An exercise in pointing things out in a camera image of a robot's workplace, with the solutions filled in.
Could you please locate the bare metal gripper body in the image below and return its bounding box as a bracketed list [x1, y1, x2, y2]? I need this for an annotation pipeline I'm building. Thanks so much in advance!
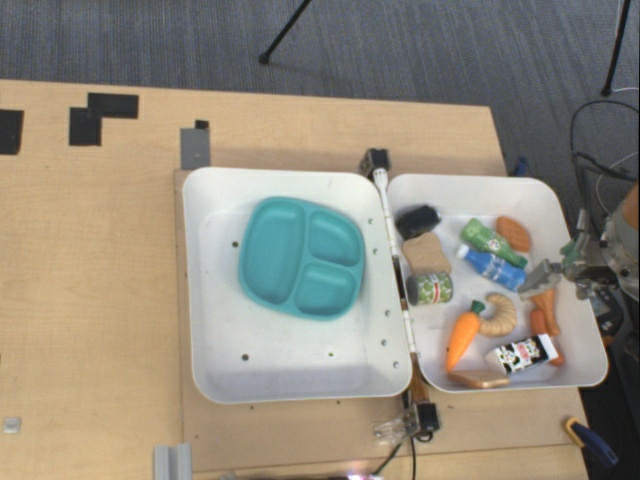
[559, 237, 622, 300]

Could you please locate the orange sausage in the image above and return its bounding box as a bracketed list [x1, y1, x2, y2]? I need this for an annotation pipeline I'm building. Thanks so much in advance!
[529, 308, 566, 367]

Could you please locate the blue bottle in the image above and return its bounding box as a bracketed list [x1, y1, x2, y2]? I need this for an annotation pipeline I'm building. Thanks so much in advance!
[455, 243, 528, 292]

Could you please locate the orange biscuit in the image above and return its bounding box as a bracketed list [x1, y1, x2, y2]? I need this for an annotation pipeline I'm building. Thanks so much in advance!
[495, 215, 533, 254]

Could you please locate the tan croissant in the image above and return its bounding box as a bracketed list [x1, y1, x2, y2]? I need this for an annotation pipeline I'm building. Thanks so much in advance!
[478, 292, 518, 339]

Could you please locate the green bottle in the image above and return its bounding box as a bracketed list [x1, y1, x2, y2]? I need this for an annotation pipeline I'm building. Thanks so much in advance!
[459, 217, 529, 270]

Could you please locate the cow print milk carton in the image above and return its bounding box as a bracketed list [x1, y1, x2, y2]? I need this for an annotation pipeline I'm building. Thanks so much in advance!
[484, 333, 560, 376]

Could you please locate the white plastic tray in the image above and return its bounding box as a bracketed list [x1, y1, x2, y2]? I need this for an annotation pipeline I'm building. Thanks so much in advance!
[386, 172, 610, 395]
[181, 166, 414, 406]

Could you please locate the orange carrot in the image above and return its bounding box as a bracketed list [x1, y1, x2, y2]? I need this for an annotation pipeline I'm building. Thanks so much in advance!
[444, 299, 488, 374]

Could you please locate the green and white can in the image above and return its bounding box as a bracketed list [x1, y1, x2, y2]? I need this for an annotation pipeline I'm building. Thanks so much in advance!
[405, 270, 455, 307]

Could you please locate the tan bread slice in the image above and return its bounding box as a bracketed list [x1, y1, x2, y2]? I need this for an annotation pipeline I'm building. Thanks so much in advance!
[401, 231, 453, 277]

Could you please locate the black packet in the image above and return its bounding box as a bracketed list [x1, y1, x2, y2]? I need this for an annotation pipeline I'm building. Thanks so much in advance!
[395, 204, 443, 240]

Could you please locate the thin black and white rod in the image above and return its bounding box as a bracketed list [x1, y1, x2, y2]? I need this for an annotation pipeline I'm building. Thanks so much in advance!
[372, 167, 419, 369]

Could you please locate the black tripod leg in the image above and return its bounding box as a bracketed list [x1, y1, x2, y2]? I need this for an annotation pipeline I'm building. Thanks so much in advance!
[257, 0, 337, 66]
[600, 0, 640, 98]

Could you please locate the teal divided plate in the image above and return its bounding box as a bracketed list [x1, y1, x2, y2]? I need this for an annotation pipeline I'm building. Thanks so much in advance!
[237, 195, 367, 323]

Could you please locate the black block with thin wires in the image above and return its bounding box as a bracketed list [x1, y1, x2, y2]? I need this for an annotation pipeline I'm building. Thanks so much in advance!
[362, 148, 391, 175]
[416, 402, 443, 442]

